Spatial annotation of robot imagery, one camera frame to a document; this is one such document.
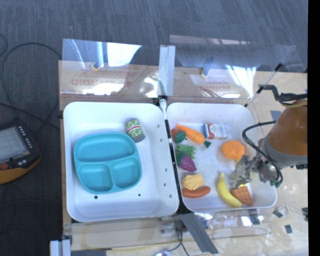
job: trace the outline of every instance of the blue plate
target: blue plate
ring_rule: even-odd
[[[134,140],[126,133],[96,133],[80,138],[73,149],[81,185],[93,194],[130,189],[142,175]]]

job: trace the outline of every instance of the toy orange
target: toy orange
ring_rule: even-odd
[[[222,144],[222,152],[228,159],[239,161],[245,154],[246,148],[240,141],[230,139]]]

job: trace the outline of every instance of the device screen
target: device screen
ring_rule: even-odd
[[[17,127],[0,130],[0,141],[0,163],[8,161],[10,158],[16,159],[30,154]]]

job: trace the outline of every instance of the green can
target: green can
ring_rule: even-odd
[[[131,136],[135,143],[142,141],[146,136],[140,125],[140,121],[137,119],[130,120],[125,124],[127,133]]]

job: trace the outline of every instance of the sausage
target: sausage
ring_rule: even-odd
[[[211,191],[209,186],[204,186],[202,188],[198,188],[196,190],[189,190],[184,188],[182,190],[182,195],[186,198],[200,198],[205,196]]]

